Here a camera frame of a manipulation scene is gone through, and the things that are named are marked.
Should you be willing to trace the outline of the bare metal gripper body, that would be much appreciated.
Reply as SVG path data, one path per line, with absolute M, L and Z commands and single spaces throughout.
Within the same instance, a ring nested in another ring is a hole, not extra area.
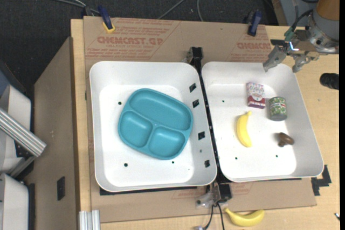
M 283 55 L 292 57 L 339 54 L 339 41 L 318 29 L 287 31 L 283 40 L 272 39 L 271 44 Z

